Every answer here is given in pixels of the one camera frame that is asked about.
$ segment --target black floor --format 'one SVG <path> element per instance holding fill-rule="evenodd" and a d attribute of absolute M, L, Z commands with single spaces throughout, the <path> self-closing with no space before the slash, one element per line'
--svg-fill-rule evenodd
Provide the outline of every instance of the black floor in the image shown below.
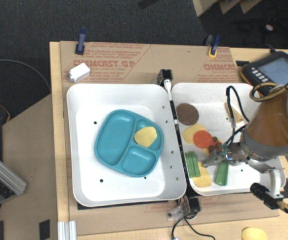
<path fill-rule="evenodd" d="M 220 46 L 288 49 L 288 17 L 263 35 L 262 24 L 233 21 L 288 15 L 288 0 L 263 0 L 247 14 L 235 6 L 223 15 L 214 4 L 197 17 L 192 0 L 159 0 L 141 8 L 143 0 L 0 0 L 0 59 L 35 68 L 50 84 L 49 42 L 76 41 L 86 27 L 86 41 L 170 45 L 203 44 L 220 35 Z M 32 69 L 0 62 L 0 103 L 14 117 L 49 93 Z"/>

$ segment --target white eraser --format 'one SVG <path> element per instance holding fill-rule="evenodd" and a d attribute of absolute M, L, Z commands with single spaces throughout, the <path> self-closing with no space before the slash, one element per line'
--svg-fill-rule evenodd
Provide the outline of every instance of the white eraser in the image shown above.
<path fill-rule="evenodd" d="M 72 68 L 68 74 L 66 75 L 68 81 L 71 83 L 77 83 L 86 77 L 88 77 L 90 74 L 90 68 L 85 64 L 81 63 L 78 66 Z"/>

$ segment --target red circle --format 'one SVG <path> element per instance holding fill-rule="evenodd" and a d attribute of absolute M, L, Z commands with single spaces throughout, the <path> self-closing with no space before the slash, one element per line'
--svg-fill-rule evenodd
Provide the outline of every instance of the red circle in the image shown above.
<path fill-rule="evenodd" d="M 201 149 L 207 149 L 212 145 L 213 137 L 206 130 L 199 130 L 194 134 L 194 143 Z"/>

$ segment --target teal divided plate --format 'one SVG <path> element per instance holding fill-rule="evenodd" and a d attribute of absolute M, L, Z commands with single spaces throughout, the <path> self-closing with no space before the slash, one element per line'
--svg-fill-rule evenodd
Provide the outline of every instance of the teal divided plate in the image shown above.
<path fill-rule="evenodd" d="M 157 138 L 149 147 L 136 143 L 134 135 L 145 127 L 154 127 Z M 154 122 L 128 110 L 115 110 L 105 119 L 95 142 L 96 157 L 120 173 L 142 177 L 155 168 L 163 149 L 164 135 Z"/>

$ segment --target brown disc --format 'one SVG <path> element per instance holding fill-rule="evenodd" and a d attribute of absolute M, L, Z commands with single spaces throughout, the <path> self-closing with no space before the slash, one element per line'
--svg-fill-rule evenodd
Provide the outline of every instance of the brown disc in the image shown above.
<path fill-rule="evenodd" d="M 198 110 L 188 103 L 182 103 L 176 107 L 178 121 L 184 125 L 194 125 L 199 119 Z"/>

